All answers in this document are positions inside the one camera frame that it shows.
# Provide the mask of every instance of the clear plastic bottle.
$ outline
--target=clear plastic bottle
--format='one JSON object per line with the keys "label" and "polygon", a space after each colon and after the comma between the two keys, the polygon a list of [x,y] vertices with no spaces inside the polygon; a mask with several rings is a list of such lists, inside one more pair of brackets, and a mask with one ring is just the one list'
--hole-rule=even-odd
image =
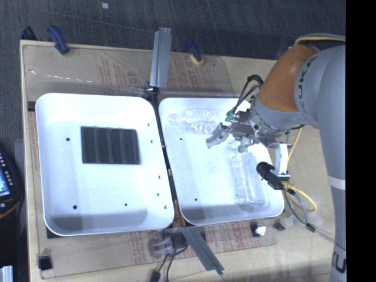
{"label": "clear plastic bottle", "polygon": [[243,210],[255,210],[265,204],[263,184],[256,166],[256,158],[249,151],[237,153],[231,159],[235,200]]}
{"label": "clear plastic bottle", "polygon": [[167,121],[185,132],[208,135],[221,121],[221,114],[215,109],[188,108],[179,114],[170,114]]}

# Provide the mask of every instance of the dark floor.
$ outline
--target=dark floor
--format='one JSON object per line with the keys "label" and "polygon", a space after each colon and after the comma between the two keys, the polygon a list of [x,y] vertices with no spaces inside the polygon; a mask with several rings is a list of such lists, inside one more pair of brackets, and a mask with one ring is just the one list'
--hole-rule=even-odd
{"label": "dark floor", "polygon": [[[278,59],[301,35],[345,35],[346,1],[0,0],[0,145],[13,157],[22,137],[18,49],[28,25],[44,41],[55,24],[69,43],[138,49],[153,49],[154,32],[167,27],[172,51],[185,52],[191,38],[203,54]],[[15,276],[22,276],[17,247],[22,255],[25,243],[16,237],[16,215],[0,220],[0,266],[13,264]]]}

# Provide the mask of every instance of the blue clamp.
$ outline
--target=blue clamp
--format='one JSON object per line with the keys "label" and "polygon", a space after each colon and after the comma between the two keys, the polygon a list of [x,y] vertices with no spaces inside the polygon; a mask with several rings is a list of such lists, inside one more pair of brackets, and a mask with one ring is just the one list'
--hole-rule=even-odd
{"label": "blue clamp", "polygon": [[47,33],[49,37],[56,43],[55,48],[62,54],[69,52],[69,48],[66,46],[63,34],[56,25],[47,27]]}
{"label": "blue clamp", "polygon": [[204,60],[201,58],[201,53],[196,44],[191,39],[186,39],[185,44],[189,52],[192,53],[191,59],[198,65],[203,63]]}

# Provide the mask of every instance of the white tray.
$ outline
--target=white tray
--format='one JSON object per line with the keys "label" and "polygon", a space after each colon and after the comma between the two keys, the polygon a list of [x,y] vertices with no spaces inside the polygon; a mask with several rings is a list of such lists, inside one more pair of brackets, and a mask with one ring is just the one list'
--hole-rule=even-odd
{"label": "white tray", "polygon": [[[265,203],[254,209],[244,210],[236,201],[231,158],[237,154],[240,142],[229,138],[220,145],[206,147],[204,125],[194,125],[196,131],[187,130],[182,123],[171,123],[172,116],[179,119],[187,110],[205,111],[214,120],[211,126],[224,122],[226,113],[236,104],[233,98],[166,98],[159,105],[163,136],[166,143],[177,199],[183,217],[194,225],[252,220],[279,215],[284,208],[281,191],[273,190],[260,178]],[[243,102],[238,110],[246,110]],[[267,148],[263,145],[249,147],[256,161],[271,163]]]}
{"label": "white tray", "polygon": [[[43,213],[57,235],[157,230],[174,217],[155,112],[142,98],[49,93],[36,103]],[[84,164],[80,127],[134,129],[140,164]]]}

